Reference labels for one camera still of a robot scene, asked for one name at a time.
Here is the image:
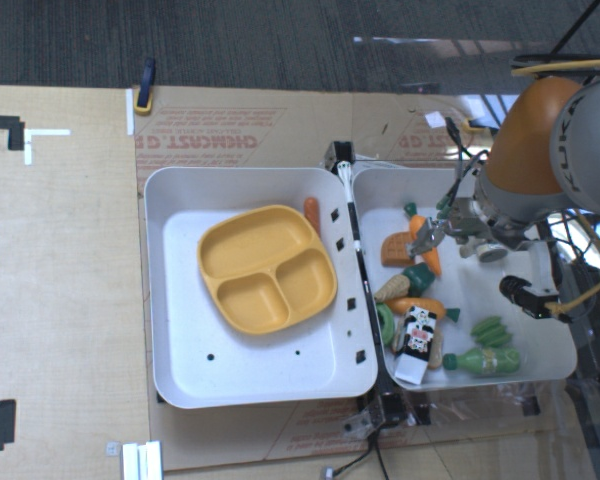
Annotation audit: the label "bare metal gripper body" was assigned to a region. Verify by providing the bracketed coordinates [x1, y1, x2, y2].
[440, 196, 504, 245]

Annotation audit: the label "orange carrot with green top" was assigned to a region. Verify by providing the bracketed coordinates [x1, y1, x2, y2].
[384, 295, 462, 325]
[403, 202, 444, 278]

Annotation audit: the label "orange waffle biscuit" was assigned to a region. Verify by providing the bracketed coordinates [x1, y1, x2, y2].
[379, 231, 416, 269]

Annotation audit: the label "small white can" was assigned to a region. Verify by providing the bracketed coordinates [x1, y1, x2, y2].
[458, 239, 510, 265]

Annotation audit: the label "beige cone with green top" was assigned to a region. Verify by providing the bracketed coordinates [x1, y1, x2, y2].
[373, 262, 437, 304]

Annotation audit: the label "white plastic tray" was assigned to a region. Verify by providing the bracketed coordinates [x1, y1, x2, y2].
[352, 167, 579, 392]
[143, 166, 380, 410]

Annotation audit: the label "thin black and white rod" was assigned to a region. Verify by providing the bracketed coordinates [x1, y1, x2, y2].
[336, 161, 384, 395]

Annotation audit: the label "green doughnut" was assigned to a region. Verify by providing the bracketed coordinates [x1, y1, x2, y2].
[375, 302, 397, 347]

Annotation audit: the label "black and white milk carton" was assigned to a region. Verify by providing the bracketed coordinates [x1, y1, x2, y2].
[393, 305, 439, 386]

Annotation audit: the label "beige bread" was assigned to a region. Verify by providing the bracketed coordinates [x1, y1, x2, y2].
[426, 329, 445, 371]

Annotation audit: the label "green bean pods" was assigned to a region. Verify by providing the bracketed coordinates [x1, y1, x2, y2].
[469, 315, 514, 349]

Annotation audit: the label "orange sausage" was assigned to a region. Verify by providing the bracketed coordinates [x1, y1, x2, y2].
[303, 196, 323, 238]

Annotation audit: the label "green plastic bottle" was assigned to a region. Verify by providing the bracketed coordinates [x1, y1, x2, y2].
[441, 346, 523, 380]

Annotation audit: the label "yellow divided plate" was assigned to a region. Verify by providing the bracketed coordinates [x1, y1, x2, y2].
[196, 204, 339, 337]

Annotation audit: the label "brown cardboard board, red print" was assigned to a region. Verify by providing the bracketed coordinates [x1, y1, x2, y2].
[131, 85, 584, 472]

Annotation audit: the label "black cylinder on white bracket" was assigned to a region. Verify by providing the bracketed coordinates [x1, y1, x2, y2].
[498, 240, 564, 321]

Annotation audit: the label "black block with thin wires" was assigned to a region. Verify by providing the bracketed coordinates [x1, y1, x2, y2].
[323, 140, 357, 170]
[343, 391, 417, 440]

